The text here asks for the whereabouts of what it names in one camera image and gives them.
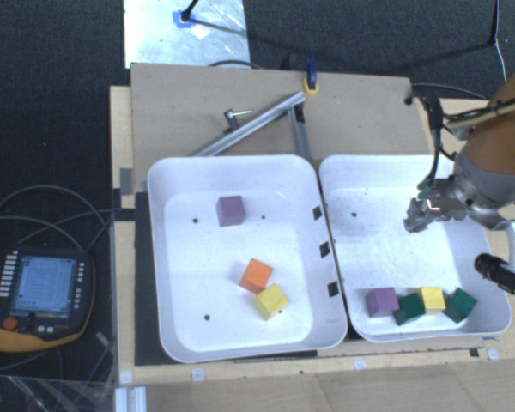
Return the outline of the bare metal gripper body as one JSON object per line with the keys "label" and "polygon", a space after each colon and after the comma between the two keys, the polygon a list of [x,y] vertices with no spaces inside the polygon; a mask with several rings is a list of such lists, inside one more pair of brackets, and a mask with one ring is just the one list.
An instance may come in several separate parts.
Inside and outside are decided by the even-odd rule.
{"label": "bare metal gripper body", "polygon": [[512,222],[499,210],[503,203],[491,200],[464,179],[423,179],[411,208],[439,214],[438,221],[471,219],[488,230],[506,230]]}

